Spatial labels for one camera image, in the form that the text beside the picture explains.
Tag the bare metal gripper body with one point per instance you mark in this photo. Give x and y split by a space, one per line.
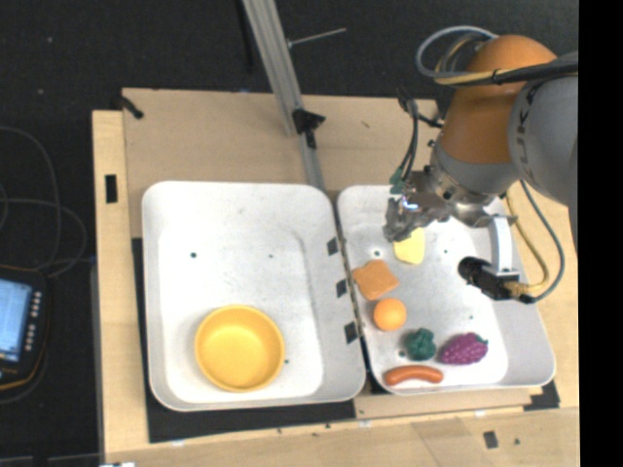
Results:
438 200

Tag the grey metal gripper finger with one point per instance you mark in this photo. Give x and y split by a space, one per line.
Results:
393 222
414 222

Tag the yellow cheese slice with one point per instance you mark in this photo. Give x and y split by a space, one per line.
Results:
410 251

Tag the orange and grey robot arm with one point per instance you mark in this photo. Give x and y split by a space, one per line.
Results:
491 115

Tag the orange toast slice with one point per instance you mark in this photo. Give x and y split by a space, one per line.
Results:
375 281

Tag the orange fruit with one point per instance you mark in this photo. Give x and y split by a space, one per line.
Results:
390 314

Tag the white plastic tray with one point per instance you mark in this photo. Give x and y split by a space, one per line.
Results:
233 241
452 309

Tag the green broccoli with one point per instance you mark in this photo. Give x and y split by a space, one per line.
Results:
420 344

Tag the purple grapes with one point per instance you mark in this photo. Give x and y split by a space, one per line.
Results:
463 349

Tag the orange sausage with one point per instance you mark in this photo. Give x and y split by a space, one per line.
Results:
414 375

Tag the yellow bowl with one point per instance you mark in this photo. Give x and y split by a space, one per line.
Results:
239 348

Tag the pale wood board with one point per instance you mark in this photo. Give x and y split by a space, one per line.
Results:
214 134

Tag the black cylinder on white bracket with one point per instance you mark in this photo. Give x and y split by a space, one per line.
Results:
487 275

